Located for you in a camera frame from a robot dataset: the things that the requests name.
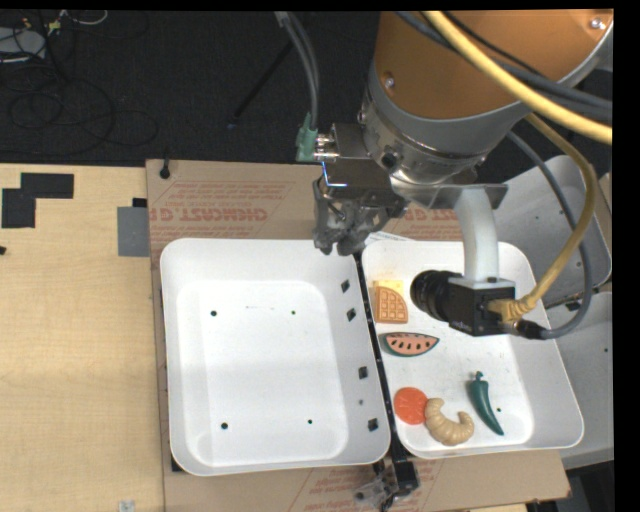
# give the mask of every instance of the wooden surface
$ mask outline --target wooden surface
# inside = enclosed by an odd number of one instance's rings
[[[0,511],[163,510],[149,258],[116,230],[145,171],[0,165],[0,189],[21,172],[73,172],[75,194],[0,229]]]

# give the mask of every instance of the green connector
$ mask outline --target green connector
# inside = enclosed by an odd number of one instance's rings
[[[313,162],[313,153],[316,148],[316,137],[318,136],[318,129],[309,129],[311,122],[311,114],[307,112],[304,118],[304,123],[298,130],[298,136],[296,137],[296,147],[298,152],[296,153],[297,162]]]

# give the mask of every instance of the toy chili pepper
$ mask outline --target toy chili pepper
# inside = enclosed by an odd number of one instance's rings
[[[471,381],[469,386],[471,388],[471,401],[482,421],[496,434],[503,436],[504,431],[493,414],[491,402],[489,401],[489,383],[486,380],[482,380],[482,377],[484,377],[482,372],[476,372],[476,378]]]

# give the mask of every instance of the yellow cable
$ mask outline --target yellow cable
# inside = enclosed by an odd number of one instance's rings
[[[536,302],[542,299],[544,294],[547,293],[558,275],[560,275],[560,272],[562,272],[562,269],[568,263],[571,255],[580,245],[593,217],[596,203],[596,189],[598,186],[598,178],[593,167],[576,148],[535,114],[529,114],[525,119],[576,163],[584,179],[585,201],[582,214],[573,233],[533,290],[518,300],[496,300],[489,303],[489,310],[499,313],[502,316],[502,320],[507,323],[519,320],[522,318],[522,315],[535,308]]]
[[[441,11],[421,11],[440,34],[451,43],[471,64],[492,78],[516,99],[528,105],[542,116],[555,121],[585,137],[612,145],[611,127],[576,114],[538,94],[518,79],[504,71],[482,50],[474,45]]]

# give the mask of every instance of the empty white tray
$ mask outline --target empty white tray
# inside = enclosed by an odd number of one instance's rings
[[[534,286],[524,254],[501,243],[500,277],[516,283],[516,297]],[[554,340],[532,341],[509,335],[471,337],[453,330],[420,311],[410,299],[411,282],[425,270],[464,271],[462,242],[381,240],[366,247],[362,259],[367,286],[382,279],[401,280],[409,323],[377,324],[378,335],[405,331],[440,339],[430,351],[416,357],[399,357],[382,351],[393,397],[403,387],[421,389],[428,397],[440,397],[445,416],[458,421],[458,411],[468,412],[475,423],[473,437],[454,447],[435,441],[424,425],[397,421],[403,445],[423,458],[442,458],[491,452],[564,448],[577,444],[583,420],[562,357]],[[548,327],[541,304],[526,316]],[[489,382],[495,415],[504,430],[500,436],[478,417],[465,384],[482,371]]]
[[[218,475],[365,464],[390,432],[353,258],[181,239],[161,257],[171,450]]]

